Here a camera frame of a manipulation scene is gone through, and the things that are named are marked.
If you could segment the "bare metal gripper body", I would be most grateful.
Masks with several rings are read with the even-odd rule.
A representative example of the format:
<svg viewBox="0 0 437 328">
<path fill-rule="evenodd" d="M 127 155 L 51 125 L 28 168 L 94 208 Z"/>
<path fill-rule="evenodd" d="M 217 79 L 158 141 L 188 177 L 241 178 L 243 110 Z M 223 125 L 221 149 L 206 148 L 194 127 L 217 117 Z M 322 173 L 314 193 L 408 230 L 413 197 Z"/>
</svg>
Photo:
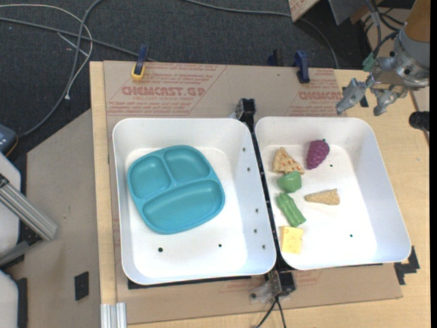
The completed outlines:
<svg viewBox="0 0 437 328">
<path fill-rule="evenodd" d="M 409 55 L 377 57 L 369 61 L 371 88 L 404 92 L 429 85 L 429 58 Z"/>
</svg>

